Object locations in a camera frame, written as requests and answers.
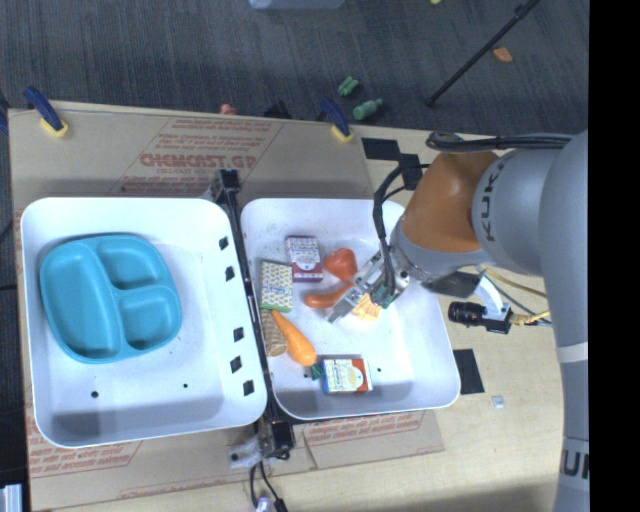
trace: small box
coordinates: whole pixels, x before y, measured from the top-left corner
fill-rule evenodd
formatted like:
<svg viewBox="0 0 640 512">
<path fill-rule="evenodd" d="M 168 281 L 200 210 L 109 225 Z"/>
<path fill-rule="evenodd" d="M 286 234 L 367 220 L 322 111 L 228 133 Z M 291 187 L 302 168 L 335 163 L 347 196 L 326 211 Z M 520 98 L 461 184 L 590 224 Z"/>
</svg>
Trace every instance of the small box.
<svg viewBox="0 0 640 512">
<path fill-rule="evenodd" d="M 293 307 L 291 266 L 273 261 L 260 263 L 260 307 L 283 313 Z"/>
<path fill-rule="evenodd" d="M 324 277 L 318 241 L 312 236 L 289 236 L 285 241 L 294 283 L 317 283 Z"/>
<path fill-rule="evenodd" d="M 324 392 L 364 393 L 373 389 L 369 365 L 364 359 L 324 359 Z"/>
</svg>

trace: blue plate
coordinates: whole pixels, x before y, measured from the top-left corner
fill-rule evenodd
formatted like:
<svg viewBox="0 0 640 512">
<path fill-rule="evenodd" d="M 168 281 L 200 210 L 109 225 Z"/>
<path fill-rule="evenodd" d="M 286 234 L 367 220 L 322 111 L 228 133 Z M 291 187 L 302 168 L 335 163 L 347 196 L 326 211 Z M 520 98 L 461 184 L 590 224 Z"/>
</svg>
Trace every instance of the blue plate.
<svg viewBox="0 0 640 512">
<path fill-rule="evenodd" d="M 134 235 L 94 236 L 55 247 L 40 267 L 40 292 L 56 340 L 85 363 L 160 348 L 182 325 L 164 259 Z"/>
</svg>

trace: hole in bin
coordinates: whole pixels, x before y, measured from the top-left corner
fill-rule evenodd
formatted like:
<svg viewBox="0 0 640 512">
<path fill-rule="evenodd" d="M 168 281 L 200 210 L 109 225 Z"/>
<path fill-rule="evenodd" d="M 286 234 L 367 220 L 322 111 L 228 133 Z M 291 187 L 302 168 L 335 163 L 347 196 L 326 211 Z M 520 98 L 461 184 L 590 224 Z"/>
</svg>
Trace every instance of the hole in bin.
<svg viewBox="0 0 640 512">
<path fill-rule="evenodd" d="M 242 368 L 242 359 L 240 359 L 240 356 L 234 357 L 229 364 L 231 365 L 231 373 L 236 373 Z"/>
<path fill-rule="evenodd" d="M 242 387 L 244 388 L 244 396 L 250 395 L 255 391 L 252 380 L 246 381 Z"/>
</svg>

